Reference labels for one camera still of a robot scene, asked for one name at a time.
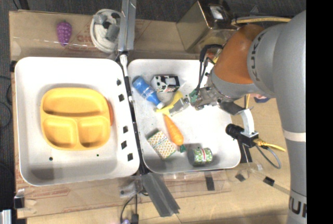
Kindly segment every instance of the yellow plate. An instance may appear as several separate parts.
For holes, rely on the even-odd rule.
[[[47,143],[61,150],[89,150],[110,137],[113,110],[89,88],[54,88],[42,98],[41,124]]]

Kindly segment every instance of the toy carrot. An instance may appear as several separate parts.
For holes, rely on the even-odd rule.
[[[183,145],[184,137],[178,127],[174,124],[174,122],[165,114],[163,114],[164,121],[168,133],[170,135],[170,139],[177,146],[181,147],[181,153],[186,151],[185,146]]]

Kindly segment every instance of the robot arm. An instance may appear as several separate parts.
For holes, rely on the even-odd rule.
[[[235,115],[246,94],[276,98],[290,160],[288,224],[306,223],[305,48],[306,11],[267,29],[248,24],[224,46],[204,88],[191,101],[196,109],[217,105]]]

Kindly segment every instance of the metal bracket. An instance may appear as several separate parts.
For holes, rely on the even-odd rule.
[[[142,182],[138,179],[126,186],[119,187],[120,198],[131,198],[143,190]]]
[[[149,194],[160,217],[170,217],[178,214],[180,207],[170,190],[156,173],[142,175],[142,184]]]
[[[136,0],[123,0],[121,6],[118,51],[134,49]]]
[[[244,108],[240,107],[239,105],[233,102],[225,102],[225,101],[220,102],[218,100],[217,105],[219,106],[220,109],[224,110],[225,112],[233,116],[238,115],[241,111],[244,110]]]
[[[185,110],[189,106],[189,100],[187,98],[179,99],[173,108],[169,109],[170,116]]]
[[[244,123],[244,131],[242,134],[245,136],[253,136],[256,131],[254,130],[254,120],[250,109],[241,111],[240,116]]]
[[[19,189],[14,196],[14,208],[24,208],[24,189]]]
[[[0,212],[0,224],[11,224],[11,210],[3,210]]]

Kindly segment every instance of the white sink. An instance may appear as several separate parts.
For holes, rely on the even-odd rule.
[[[133,80],[142,76],[150,83],[154,75],[177,75],[182,80],[179,91],[183,96],[190,94],[198,85],[199,61],[198,60],[166,60],[166,59],[137,59],[129,64],[129,76]],[[201,87],[206,83],[204,77]],[[134,108],[143,159],[146,166],[155,173],[179,173],[198,170],[226,169],[237,166],[240,162],[240,150],[237,140],[233,140],[225,132],[225,128],[232,122],[230,114],[217,106],[207,106],[202,110],[195,110],[189,106],[184,111],[172,116],[172,120],[184,135],[184,145],[188,148],[210,148],[213,161],[203,167],[192,166],[186,152],[177,151],[167,160],[162,160],[147,141],[155,129],[168,134],[161,113],[154,112],[154,104],[146,101],[135,88],[132,88]],[[171,93],[158,93],[162,102],[168,104]]]
[[[108,59],[27,57],[15,67],[20,172],[34,186],[131,176],[139,157],[120,66]],[[43,95],[58,87],[84,87],[111,103],[110,139],[93,150],[58,150],[44,139]]]

